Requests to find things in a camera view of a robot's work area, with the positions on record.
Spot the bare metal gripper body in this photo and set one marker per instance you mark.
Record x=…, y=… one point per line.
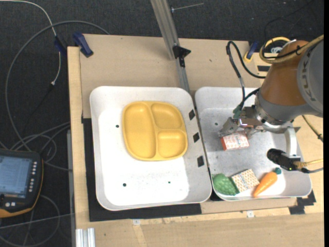
x=250, y=120

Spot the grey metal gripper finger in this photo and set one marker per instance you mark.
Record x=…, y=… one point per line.
x=227, y=129
x=251, y=133

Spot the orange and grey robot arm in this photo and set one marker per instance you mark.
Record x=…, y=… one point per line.
x=285, y=86

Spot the orange and white carton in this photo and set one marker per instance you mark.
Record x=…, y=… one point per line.
x=235, y=142

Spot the white plastic tray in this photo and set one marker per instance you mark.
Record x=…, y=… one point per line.
x=236, y=161
x=144, y=184

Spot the white patterned carton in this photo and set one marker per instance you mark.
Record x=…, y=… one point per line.
x=245, y=180

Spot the orange carrot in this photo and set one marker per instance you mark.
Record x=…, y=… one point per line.
x=266, y=183

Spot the green grapes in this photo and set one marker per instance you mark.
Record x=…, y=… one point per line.
x=224, y=185

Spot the yellow divided plate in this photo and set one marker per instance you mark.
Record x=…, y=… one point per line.
x=144, y=130

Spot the brown cardboard board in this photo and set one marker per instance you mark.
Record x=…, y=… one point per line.
x=133, y=63

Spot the black cylinder on white bracket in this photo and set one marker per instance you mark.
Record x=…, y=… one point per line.
x=280, y=159

